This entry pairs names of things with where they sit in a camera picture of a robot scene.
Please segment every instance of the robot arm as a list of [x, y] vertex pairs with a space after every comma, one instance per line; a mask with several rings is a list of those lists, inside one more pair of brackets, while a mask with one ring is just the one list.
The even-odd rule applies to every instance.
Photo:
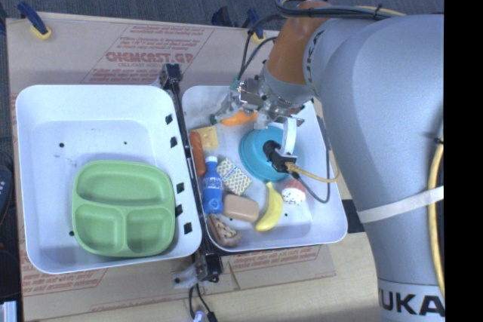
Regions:
[[[310, 0], [302, 8], [324, 5]], [[305, 102], [319, 99], [357, 210], [400, 207], [397, 215], [365, 220], [384, 322], [445, 320], [428, 207], [402, 209], [427, 190], [434, 139], [442, 134], [443, 29], [442, 15], [289, 19], [260, 75], [237, 90], [237, 103], [258, 111], [257, 129], [291, 122]], [[289, 149], [296, 127], [285, 126]]]

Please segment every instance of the toy banana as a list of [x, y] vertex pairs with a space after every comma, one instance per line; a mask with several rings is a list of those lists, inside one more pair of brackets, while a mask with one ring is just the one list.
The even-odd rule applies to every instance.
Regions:
[[281, 195], [273, 188], [272, 182], [266, 184], [269, 189], [269, 207], [265, 214], [258, 220], [255, 225], [257, 231], [269, 231], [277, 224], [281, 216], [281, 210], [284, 205], [284, 200]]

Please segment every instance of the blue bowl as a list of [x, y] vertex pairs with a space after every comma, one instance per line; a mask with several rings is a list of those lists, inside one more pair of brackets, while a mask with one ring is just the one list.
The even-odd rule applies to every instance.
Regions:
[[263, 130], [253, 129], [243, 136], [238, 152], [243, 166], [253, 177], [264, 182], [279, 181], [287, 177], [288, 173], [277, 172], [263, 153], [263, 145], [267, 141], [273, 140], [281, 144], [283, 134], [283, 130], [269, 126]]

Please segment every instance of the blue clamp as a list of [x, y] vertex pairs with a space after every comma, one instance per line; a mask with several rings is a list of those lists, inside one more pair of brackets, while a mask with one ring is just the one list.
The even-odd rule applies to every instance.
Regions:
[[227, 6], [223, 6], [211, 16], [211, 24], [213, 26], [233, 27], [233, 23], [229, 18]]
[[25, 1], [21, 1], [17, 8], [20, 10], [20, 13], [30, 21], [32, 24], [30, 29], [37, 37], [40, 39], [49, 39], [51, 37], [51, 29], [44, 24], [40, 16], [37, 14], [37, 11], [35, 11], [32, 6], [28, 5]]
[[[260, 17], [258, 16], [257, 10], [255, 8], [249, 8], [247, 11], [248, 18], [250, 18], [250, 21], [255, 24], [260, 20]], [[258, 39], [263, 40], [263, 27], [259, 26], [254, 30], [255, 35], [257, 36]]]

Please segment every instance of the yellow cable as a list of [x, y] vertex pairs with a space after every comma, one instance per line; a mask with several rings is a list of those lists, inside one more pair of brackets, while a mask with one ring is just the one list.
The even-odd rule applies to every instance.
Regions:
[[[443, 135], [441, 135], [441, 142], [438, 144], [435, 150], [435, 156], [432, 160], [431, 169], [429, 171], [428, 178], [428, 189], [433, 189], [436, 187], [438, 180], [438, 172], [443, 158]], [[445, 273], [443, 272], [443, 265], [441, 262], [441, 251], [439, 249], [438, 241], [438, 219], [436, 216], [436, 203], [432, 203], [428, 207], [428, 222], [429, 222], [429, 240], [431, 243], [432, 251], [432, 261], [435, 266], [436, 277], [438, 278], [438, 285], [443, 295], [443, 300], [446, 302], [445, 298]]]
[[325, 179], [324, 177], [319, 177], [319, 176], [316, 176], [315, 174], [307, 172], [306, 170], [300, 169], [293, 162], [286, 162], [285, 166], [287, 167], [289, 172], [301, 173], [301, 174], [304, 174], [308, 177], [312, 177], [313, 179], [316, 179], [316, 180], [322, 181], [322, 182], [336, 182], [337, 178], [339, 177], [339, 167], [337, 167], [337, 175], [333, 179]]

